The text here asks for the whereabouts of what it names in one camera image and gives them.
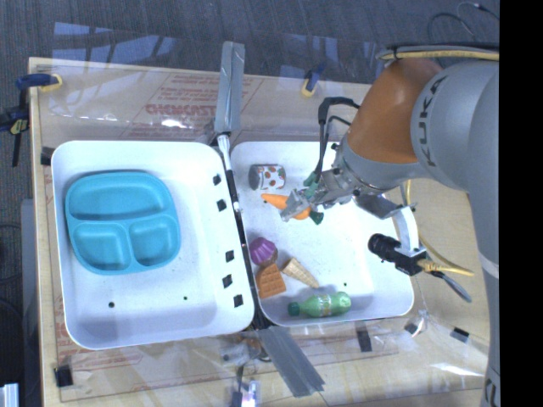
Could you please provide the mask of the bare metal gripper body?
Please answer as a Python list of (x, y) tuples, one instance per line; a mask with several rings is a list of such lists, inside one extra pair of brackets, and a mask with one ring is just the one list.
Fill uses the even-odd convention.
[(363, 185), (349, 170), (332, 168), (320, 174), (313, 173), (308, 187), (310, 205), (327, 209), (335, 204), (348, 203)]

